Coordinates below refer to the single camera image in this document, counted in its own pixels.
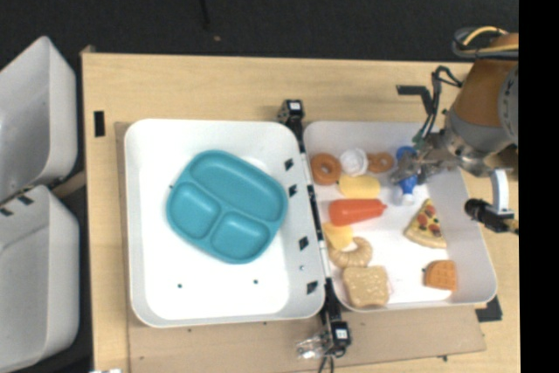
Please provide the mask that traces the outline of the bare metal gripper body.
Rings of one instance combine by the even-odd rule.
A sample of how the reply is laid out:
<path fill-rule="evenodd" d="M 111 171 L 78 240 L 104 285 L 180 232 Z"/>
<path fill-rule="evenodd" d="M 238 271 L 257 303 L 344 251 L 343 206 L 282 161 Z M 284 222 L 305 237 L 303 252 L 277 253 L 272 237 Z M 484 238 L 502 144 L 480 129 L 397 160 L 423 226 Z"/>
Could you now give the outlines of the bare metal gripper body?
<path fill-rule="evenodd" d="M 432 173 L 461 168 L 476 177 L 487 176 L 486 158 L 487 153 L 476 149 L 452 130 L 429 133 L 418 146 L 418 160 Z"/>

